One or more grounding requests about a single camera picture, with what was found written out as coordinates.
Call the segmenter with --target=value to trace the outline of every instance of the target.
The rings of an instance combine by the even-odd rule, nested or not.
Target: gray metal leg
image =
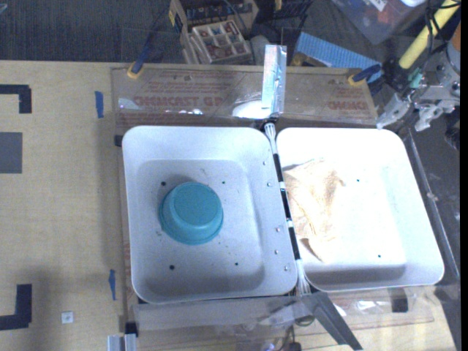
[[[320,321],[327,332],[338,344],[347,344],[354,351],[362,350],[359,341],[354,337],[351,329],[336,310],[326,292],[314,292],[302,297],[303,303]]]

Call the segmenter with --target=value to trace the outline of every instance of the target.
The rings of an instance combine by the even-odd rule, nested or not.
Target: small white square
[[[62,324],[71,324],[73,322],[73,312],[62,312],[61,313],[61,323]]]

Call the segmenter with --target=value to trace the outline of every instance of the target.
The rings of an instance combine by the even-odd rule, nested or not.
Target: dark gray square
[[[0,173],[23,172],[23,133],[0,132]]]

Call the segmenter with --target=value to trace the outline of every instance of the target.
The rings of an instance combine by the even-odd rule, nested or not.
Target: black bracket
[[[15,314],[0,316],[0,331],[28,328],[31,321],[32,284],[17,284]]]
[[[18,95],[19,111],[32,113],[31,89],[28,85],[0,85],[1,95]]]

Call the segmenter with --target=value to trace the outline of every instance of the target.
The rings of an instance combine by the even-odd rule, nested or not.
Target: clear storage box
[[[427,0],[331,0],[376,45],[400,29]]]

